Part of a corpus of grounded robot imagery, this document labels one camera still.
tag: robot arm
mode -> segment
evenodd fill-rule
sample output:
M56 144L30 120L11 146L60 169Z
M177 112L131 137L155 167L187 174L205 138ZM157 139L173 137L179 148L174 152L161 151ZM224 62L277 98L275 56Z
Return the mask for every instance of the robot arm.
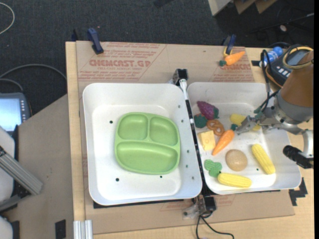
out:
M295 135L301 134L303 151L288 145L283 153L299 166L313 168L314 132L301 129L298 125L314 117L314 51L309 51L298 65L288 65L286 57L283 62L292 72L283 87L270 96L274 97L273 106L260 110L255 117L247 116L236 131L241 134L258 124L263 131L277 128Z

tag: green divided plate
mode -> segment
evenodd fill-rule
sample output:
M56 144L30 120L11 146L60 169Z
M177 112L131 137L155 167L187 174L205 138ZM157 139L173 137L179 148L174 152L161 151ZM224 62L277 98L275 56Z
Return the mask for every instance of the green divided plate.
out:
M143 174L168 174L177 168L180 138L169 118L148 114L123 115L116 128L115 157L121 167Z

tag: toy pretzel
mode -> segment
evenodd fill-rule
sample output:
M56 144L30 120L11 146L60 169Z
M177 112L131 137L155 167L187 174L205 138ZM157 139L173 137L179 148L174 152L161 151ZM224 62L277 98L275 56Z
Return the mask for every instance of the toy pretzel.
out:
M221 136L225 132L224 125L217 119L208 120L206 126L209 130L213 130L216 136Z

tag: toy carrot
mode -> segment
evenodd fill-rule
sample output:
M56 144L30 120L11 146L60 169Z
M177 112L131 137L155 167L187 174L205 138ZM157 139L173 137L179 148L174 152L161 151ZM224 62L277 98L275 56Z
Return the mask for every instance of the toy carrot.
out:
M226 130L218 140L212 155L215 156L217 153L219 153L223 148L225 148L235 137L235 132L231 129Z
M230 66L230 65L236 63L239 59L241 59L242 56L244 56L244 54L245 54L245 51L240 51L240 52L237 52L237 53L230 54L230 55L226 56L224 58L224 60L220 60L219 64L221 66L223 66L225 64Z

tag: yellow cheese block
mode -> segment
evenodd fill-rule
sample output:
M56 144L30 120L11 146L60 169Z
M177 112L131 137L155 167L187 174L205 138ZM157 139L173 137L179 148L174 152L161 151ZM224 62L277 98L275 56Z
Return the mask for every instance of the yellow cheese block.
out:
M198 139L204 150L211 150L216 146L215 135L214 131L212 130L199 133Z

